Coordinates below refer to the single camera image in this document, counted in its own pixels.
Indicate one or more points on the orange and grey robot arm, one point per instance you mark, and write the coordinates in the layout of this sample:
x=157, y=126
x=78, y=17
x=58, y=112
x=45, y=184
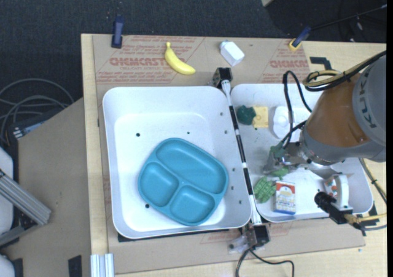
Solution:
x=344, y=116

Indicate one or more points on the brown cardboard board red print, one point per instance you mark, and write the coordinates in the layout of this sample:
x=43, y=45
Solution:
x=147, y=54

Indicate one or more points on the small orange and white packet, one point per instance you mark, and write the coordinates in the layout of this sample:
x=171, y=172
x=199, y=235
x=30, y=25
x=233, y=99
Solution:
x=331, y=188

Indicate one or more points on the black cylinder on white bracket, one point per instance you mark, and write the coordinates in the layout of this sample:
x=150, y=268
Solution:
x=334, y=205

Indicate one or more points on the green grapes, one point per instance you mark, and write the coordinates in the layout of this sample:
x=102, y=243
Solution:
x=264, y=189

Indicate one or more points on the yellow banana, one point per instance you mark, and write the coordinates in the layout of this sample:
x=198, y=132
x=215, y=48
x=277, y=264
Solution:
x=176, y=62

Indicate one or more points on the green broccoli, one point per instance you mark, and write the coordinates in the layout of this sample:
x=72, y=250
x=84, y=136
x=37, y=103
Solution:
x=245, y=114

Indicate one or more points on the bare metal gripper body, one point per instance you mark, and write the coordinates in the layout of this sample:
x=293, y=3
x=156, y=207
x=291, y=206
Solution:
x=302, y=159

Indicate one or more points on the thin black and white rod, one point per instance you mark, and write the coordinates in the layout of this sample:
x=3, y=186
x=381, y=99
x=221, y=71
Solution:
x=238, y=134

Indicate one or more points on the white plastic tray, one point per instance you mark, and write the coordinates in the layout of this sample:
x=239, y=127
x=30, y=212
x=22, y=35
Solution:
x=307, y=205
x=172, y=107

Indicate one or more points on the yellow cheese wedge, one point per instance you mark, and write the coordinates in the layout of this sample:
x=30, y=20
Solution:
x=261, y=117

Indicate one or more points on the blue divided plate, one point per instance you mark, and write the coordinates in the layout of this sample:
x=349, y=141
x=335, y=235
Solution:
x=184, y=180

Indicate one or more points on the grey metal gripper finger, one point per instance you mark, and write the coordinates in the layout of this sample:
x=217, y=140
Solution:
x=269, y=163

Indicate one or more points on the orange and white carton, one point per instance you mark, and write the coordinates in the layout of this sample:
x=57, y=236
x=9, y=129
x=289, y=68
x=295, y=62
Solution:
x=285, y=197

